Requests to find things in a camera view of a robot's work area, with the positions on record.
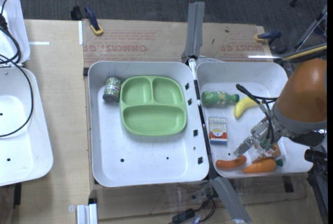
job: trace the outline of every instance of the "metal bracket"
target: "metal bracket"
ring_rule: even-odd
[[[252,223],[249,214],[228,179],[217,177],[211,183],[235,223]]]
[[[76,206],[76,224],[98,224],[97,204]]]
[[[11,64],[0,65],[0,68],[11,68]]]
[[[204,2],[189,4],[187,18],[186,46],[183,57],[200,55],[202,46],[202,23],[204,17]]]

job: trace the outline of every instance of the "juice box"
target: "juice box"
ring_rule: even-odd
[[[227,124],[225,118],[222,117],[209,117],[209,140],[214,144],[228,143]]]

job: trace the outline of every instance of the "white tray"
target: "white tray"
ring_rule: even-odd
[[[0,10],[4,0],[0,0]],[[4,16],[11,34],[22,52],[21,63],[29,59],[30,49],[25,31],[20,0],[7,0]],[[14,55],[16,48],[0,32],[1,54]],[[32,72],[23,68],[29,77],[34,97],[30,121],[18,132],[0,138],[0,186],[28,181],[46,175],[53,165],[53,154],[37,81]],[[0,66],[0,135],[20,127],[31,109],[30,88],[23,73],[16,68]]]
[[[118,77],[124,82],[129,77],[143,75],[170,77],[180,84],[188,116],[181,132],[168,136],[131,134],[122,123],[120,104],[103,100],[107,78]],[[207,150],[193,76],[185,64],[101,61],[90,67],[88,81],[92,166],[94,177],[101,185],[193,182],[206,177]]]
[[[254,95],[278,97],[288,79],[284,69],[280,65],[269,62],[206,62],[198,65],[196,73],[200,93],[203,91],[225,91],[229,94],[239,94],[240,99],[244,98],[245,95],[236,89],[237,83],[243,85]],[[244,178],[301,173],[307,172],[312,168],[313,163],[304,159],[304,153],[306,149],[309,148],[294,143],[288,138],[281,138],[278,141],[284,165],[283,167],[277,166],[272,172],[243,173],[242,169],[252,164],[248,152],[245,152],[247,161],[241,167],[233,170],[221,170],[216,168],[216,160],[231,160],[236,158],[236,156],[233,155],[234,150],[236,150],[245,138],[251,135],[251,129],[260,122],[265,115],[258,107],[255,107],[247,109],[239,119],[236,119],[234,117],[234,104],[203,106],[202,109],[205,121],[208,121],[209,117],[226,118],[228,144],[210,144],[214,167],[221,176],[226,178]]]

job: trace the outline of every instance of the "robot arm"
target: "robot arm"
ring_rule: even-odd
[[[254,144],[267,150],[282,136],[296,143],[318,146],[326,135],[322,130],[327,130],[326,71],[327,61],[322,59],[300,64],[274,103],[271,115],[251,129],[252,136],[240,144],[234,155],[241,156]]]

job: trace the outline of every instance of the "blue clamp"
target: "blue clamp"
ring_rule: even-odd
[[[93,30],[94,34],[97,36],[101,35],[103,33],[103,29],[100,26],[100,24],[97,22],[93,10],[89,6],[85,6],[84,11],[87,14],[87,18],[90,20],[91,23],[90,27]]]
[[[254,39],[257,41],[257,42],[261,42],[261,43],[264,43],[267,39],[272,39],[270,41],[270,43],[272,43],[275,39],[278,39],[281,37],[281,33],[280,32],[265,32],[265,33],[262,33],[262,34],[256,34],[254,35]]]

